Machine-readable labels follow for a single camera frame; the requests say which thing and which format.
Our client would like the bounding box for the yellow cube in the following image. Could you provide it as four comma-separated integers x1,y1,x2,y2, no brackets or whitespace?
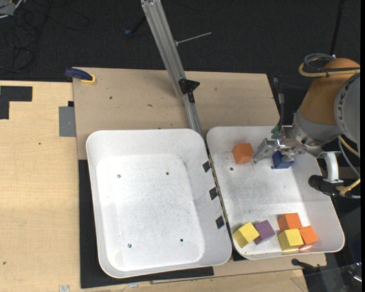
276,228,305,252
232,221,260,249

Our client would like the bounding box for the purple cube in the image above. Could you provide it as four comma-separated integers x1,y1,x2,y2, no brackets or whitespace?
253,219,276,246

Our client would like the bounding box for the orange cube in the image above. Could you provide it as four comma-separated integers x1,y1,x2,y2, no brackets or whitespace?
232,142,255,165
276,212,303,232
298,225,319,246

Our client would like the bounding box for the black cylinder on white bracket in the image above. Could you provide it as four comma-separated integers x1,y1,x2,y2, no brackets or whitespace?
308,151,345,196

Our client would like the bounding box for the white plastic tray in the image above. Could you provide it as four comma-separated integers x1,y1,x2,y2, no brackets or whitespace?
206,125,346,261
85,128,233,279

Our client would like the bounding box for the pale wood board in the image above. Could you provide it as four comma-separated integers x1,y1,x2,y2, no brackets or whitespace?
71,67,328,282

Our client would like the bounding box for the blue cube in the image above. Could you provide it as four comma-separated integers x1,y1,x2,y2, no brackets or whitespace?
271,150,295,170

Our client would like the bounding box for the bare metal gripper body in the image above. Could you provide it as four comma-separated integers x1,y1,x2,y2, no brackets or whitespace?
271,125,324,161

